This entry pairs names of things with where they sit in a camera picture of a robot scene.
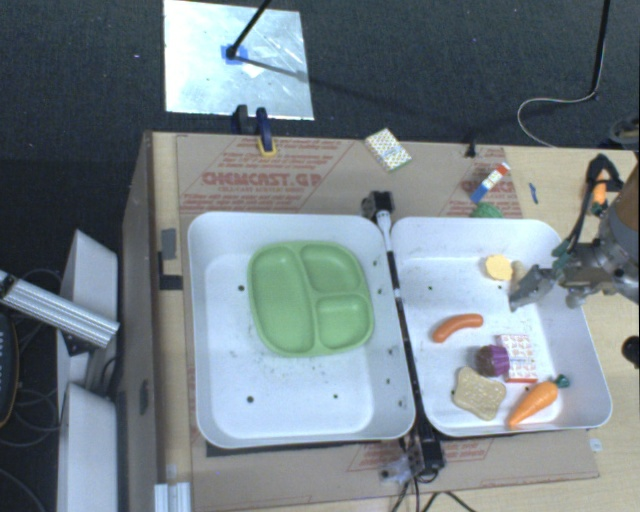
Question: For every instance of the thin black and white rod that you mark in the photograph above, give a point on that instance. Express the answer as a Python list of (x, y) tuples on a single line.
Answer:
[(403, 325)]

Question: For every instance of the yellow biscuit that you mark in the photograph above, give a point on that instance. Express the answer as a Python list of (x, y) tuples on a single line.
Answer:
[(498, 267)]

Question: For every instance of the green divided plate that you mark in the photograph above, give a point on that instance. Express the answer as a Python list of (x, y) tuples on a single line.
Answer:
[(285, 300)]

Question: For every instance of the orange carrot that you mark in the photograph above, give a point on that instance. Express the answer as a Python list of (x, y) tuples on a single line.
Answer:
[(535, 402)]

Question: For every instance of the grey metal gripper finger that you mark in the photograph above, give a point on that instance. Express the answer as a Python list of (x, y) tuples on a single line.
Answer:
[(522, 296), (537, 274)]

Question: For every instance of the white plastic tray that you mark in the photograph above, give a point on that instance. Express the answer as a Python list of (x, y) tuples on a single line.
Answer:
[(225, 380), (570, 350)]

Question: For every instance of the white carton green yellow print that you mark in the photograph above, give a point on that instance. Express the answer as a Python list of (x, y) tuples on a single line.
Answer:
[(388, 149)]

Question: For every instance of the red white blue carton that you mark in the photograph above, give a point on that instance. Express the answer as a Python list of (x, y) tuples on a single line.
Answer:
[(490, 183)]

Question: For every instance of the white carton orange print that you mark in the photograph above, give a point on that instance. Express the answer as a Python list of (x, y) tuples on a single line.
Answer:
[(522, 357)]

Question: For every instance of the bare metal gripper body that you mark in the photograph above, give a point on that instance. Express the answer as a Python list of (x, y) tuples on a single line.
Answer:
[(590, 272)]

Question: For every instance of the beige bread slice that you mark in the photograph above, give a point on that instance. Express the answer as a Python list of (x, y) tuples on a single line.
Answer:
[(479, 392)]

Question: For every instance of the orange sausage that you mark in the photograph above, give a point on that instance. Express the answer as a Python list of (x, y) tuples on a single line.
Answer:
[(456, 327)]

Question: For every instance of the green broccoli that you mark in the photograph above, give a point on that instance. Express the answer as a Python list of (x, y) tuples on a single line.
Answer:
[(486, 210)]

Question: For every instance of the brown cardboard board red print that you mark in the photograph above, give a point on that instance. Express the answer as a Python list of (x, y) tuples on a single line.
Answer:
[(280, 170)]

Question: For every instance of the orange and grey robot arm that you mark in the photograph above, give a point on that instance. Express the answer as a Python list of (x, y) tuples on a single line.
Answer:
[(629, 210)]

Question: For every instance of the beige toy food piece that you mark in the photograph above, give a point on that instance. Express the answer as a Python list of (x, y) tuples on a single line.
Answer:
[(519, 270)]

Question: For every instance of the purple cupcake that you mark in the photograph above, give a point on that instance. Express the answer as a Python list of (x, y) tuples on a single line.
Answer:
[(492, 360)]

